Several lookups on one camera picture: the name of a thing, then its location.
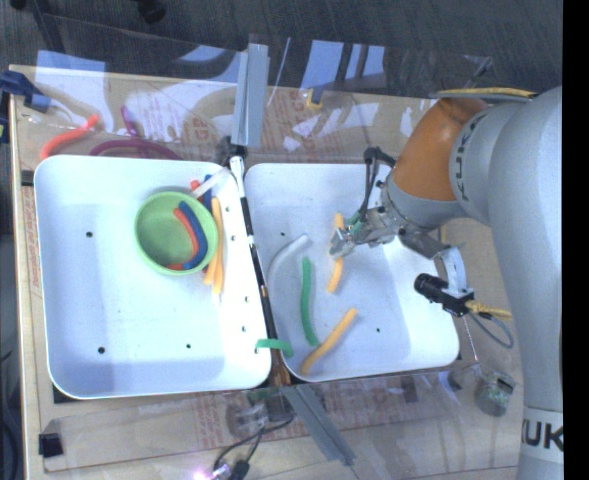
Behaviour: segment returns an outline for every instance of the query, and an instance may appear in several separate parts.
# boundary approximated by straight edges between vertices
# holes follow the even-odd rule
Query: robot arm
[[[398,236],[427,258],[450,257],[449,278],[457,272],[457,250],[430,233],[456,217],[491,228],[523,358],[519,480],[564,477],[561,113],[560,87],[531,101],[492,106],[479,99],[438,100],[380,187],[381,205],[367,208],[366,194],[330,245],[337,257]],[[375,168],[376,157],[368,160]],[[462,266],[458,272],[464,274]],[[457,314],[451,308],[464,307],[473,291],[464,277],[449,281],[419,276],[415,288]],[[443,294],[450,298],[439,300]]]

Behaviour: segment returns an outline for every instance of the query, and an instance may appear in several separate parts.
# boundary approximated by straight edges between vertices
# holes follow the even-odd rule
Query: wire
[[[0,426],[3,428],[3,432],[7,434],[7,438],[10,442],[10,448],[12,450],[12,469],[10,473],[10,480],[14,480],[16,478],[16,474],[18,472],[18,460],[19,460],[19,450],[18,450],[18,443],[16,441],[16,436],[10,426],[0,418]]]
[[[277,430],[280,430],[284,427],[287,427],[290,423],[292,423],[292,421],[294,421],[294,417],[292,417],[289,420],[285,421],[284,423],[280,423],[279,425],[276,425],[274,427],[270,427],[270,428],[263,427],[255,434],[252,434],[251,436],[246,437],[245,439],[239,441],[238,443],[234,443],[233,445],[228,446],[227,448],[225,448],[225,450],[223,450],[220,453],[220,455],[218,457],[216,457],[216,460],[214,461],[214,466],[212,469],[214,469],[214,471],[216,471],[219,467],[221,467],[221,460],[223,460],[223,457],[225,457],[232,450],[234,450],[235,448],[238,448],[239,446],[243,446],[244,444],[249,443],[250,441],[253,441],[254,439],[256,439],[256,442],[252,446],[252,449],[250,450],[247,458],[245,459],[246,462],[249,462],[250,458],[254,455],[256,448],[258,448],[258,445],[261,442],[261,439],[263,439],[263,436],[265,436],[267,434],[271,434],[272,432],[276,432]]]
[[[507,349],[510,349],[514,346],[514,337],[512,336],[512,333],[508,329],[507,325],[505,325],[503,322],[501,322],[494,315],[490,315],[489,313],[479,313],[479,316],[481,316],[482,318],[485,318],[487,320],[491,320],[496,325],[498,325],[501,329],[503,329],[503,332],[505,333],[505,335],[507,336],[507,339],[508,339],[507,343],[502,341],[501,339],[499,339],[494,333],[492,333],[487,327],[485,327],[481,323],[481,321],[476,317],[476,315],[474,313],[470,312],[468,314],[472,317],[472,320],[474,320],[478,324],[478,326],[481,329],[483,329],[485,334],[487,334],[490,338],[492,338],[496,343],[498,343],[499,345],[501,345],[502,347],[507,348]]]

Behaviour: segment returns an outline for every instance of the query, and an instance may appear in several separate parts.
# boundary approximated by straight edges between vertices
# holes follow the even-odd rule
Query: tray
[[[270,352],[235,180],[214,188],[223,211],[225,282],[167,276],[137,252],[134,217],[150,195],[187,192],[220,169],[207,162],[59,155],[34,186],[49,373],[79,398],[261,384]]]
[[[381,168],[384,180],[389,168]],[[458,355],[452,317],[413,288],[422,272],[436,275],[433,261],[399,240],[345,256],[334,293],[326,290],[333,269],[329,243],[334,214],[347,220],[361,205],[365,167],[343,164],[259,164],[245,178],[255,241],[279,338],[294,350],[284,358],[289,370],[318,382],[445,366]],[[370,205],[379,195],[374,189]],[[307,235],[307,245],[288,253],[288,245]],[[301,364],[314,349],[301,323],[302,259],[312,263],[310,317],[323,341],[345,312],[356,319],[325,356],[310,369]]]

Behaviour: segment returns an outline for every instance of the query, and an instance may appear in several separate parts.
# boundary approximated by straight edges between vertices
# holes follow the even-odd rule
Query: green object
[[[167,265],[184,263],[192,254],[190,236],[174,215],[174,209],[185,201],[203,228],[207,254],[189,270],[172,270]],[[218,247],[218,230],[212,214],[197,199],[181,192],[160,192],[149,197],[136,214],[136,245],[143,260],[162,274],[183,276],[199,272],[212,260]]]
[[[305,339],[313,347],[318,346],[318,338],[312,329],[310,321],[310,286],[312,284],[312,264],[306,256],[303,258],[303,287],[301,288],[301,320],[303,321],[303,330]]]
[[[283,340],[269,338],[256,340],[256,348],[276,348],[278,350],[281,350],[285,357],[292,357],[294,355],[292,345],[290,345],[287,341]]]

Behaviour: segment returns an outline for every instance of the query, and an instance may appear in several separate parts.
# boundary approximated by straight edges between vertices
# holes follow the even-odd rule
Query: dark gray carpet
[[[242,49],[250,34],[292,37],[303,53],[311,39],[397,46],[491,56],[496,77],[506,86],[544,91],[562,83],[563,0],[162,1],[167,15],[153,25],[145,24],[131,2],[50,3],[55,14],[67,18],[211,46]],[[31,14],[0,0],[0,73],[10,63],[33,63],[43,46]],[[125,43],[119,48],[96,38],[79,42],[77,49],[126,64],[133,72],[154,71],[150,52],[128,51]],[[12,232],[8,153],[5,149],[0,161],[6,234]]]

